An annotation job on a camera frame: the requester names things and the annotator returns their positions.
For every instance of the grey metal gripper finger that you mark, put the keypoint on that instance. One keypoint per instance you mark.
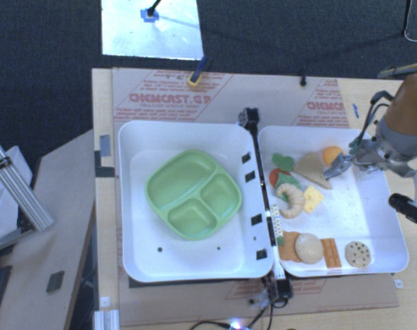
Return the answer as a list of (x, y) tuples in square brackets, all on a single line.
[(334, 172), (342, 159)]

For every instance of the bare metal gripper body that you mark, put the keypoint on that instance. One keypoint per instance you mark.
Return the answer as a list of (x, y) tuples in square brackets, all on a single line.
[(373, 153)]

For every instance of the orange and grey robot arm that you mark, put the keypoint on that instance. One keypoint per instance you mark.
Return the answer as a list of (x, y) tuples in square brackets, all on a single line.
[(406, 108)]

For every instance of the orange toy ball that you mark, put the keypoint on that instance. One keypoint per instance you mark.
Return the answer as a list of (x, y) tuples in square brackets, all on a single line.
[(330, 153)]

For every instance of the tan toy sandwich triangle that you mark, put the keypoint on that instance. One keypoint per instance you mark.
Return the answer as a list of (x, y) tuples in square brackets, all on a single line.
[(311, 168)]

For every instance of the yellow toy cheese slice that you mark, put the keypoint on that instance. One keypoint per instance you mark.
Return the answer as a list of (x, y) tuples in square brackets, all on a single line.
[(313, 198)]

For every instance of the beige toy shrimp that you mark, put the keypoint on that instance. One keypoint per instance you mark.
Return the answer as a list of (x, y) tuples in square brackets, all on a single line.
[(296, 198)]

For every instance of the green toy lettuce leaf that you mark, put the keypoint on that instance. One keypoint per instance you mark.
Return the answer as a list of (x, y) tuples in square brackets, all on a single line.
[(288, 180)]

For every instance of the white plastic tray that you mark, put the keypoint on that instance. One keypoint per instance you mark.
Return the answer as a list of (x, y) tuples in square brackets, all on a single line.
[(143, 253), (360, 215)]

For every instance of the green toy broccoli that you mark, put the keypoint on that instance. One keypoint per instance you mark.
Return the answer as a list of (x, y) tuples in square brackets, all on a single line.
[(283, 161)]

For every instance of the red toy tomato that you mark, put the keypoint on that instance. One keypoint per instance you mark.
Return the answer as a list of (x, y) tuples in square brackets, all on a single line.
[(274, 178)]

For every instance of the thin black and white rod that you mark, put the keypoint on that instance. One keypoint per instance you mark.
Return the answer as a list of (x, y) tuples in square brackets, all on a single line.
[(262, 184)]

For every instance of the beige toy bread roll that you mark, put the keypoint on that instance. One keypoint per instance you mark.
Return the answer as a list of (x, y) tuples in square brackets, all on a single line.
[(309, 248)]

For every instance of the chocolate chip toy cookie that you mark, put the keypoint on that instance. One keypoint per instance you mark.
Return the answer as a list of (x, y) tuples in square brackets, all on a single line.
[(357, 254)]

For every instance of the brown cardboard board red print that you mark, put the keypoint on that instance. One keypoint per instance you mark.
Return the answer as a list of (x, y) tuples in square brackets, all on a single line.
[(225, 91)]

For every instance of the green divided plate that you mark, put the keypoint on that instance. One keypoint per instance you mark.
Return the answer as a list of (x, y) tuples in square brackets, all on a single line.
[(181, 184)]

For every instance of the black cylinder on white bracket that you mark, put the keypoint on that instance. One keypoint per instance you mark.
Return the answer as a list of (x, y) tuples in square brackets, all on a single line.
[(406, 205)]

